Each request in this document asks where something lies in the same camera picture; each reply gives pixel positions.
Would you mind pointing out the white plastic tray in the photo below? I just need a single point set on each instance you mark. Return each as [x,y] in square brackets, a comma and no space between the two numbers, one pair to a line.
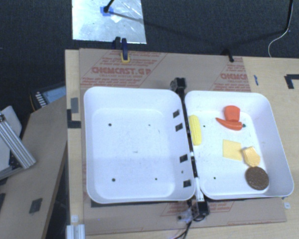
[132,146]
[214,163]

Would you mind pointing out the brown cardboard board red print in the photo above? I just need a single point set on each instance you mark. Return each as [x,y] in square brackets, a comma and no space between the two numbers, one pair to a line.
[149,66]

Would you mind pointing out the yellow corn cob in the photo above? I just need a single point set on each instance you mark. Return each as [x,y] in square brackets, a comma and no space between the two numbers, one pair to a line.
[195,129]

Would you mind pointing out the thin black and white rod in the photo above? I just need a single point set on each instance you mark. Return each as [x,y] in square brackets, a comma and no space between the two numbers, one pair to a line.
[191,146]

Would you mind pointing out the orange carrot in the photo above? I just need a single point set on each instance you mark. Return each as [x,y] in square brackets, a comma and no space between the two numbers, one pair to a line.
[230,124]

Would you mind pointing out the orange wedge piece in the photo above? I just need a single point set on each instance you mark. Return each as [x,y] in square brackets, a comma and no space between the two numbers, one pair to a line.
[231,112]

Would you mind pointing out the yellow cheese slice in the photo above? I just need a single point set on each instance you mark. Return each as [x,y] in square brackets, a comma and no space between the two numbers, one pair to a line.
[231,149]

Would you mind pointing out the yellow cheese wedge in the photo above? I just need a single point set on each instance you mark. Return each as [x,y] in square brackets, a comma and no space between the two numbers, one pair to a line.
[251,156]

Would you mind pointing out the brown round biscuit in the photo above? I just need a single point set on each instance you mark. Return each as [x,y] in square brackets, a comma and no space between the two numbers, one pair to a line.
[256,178]

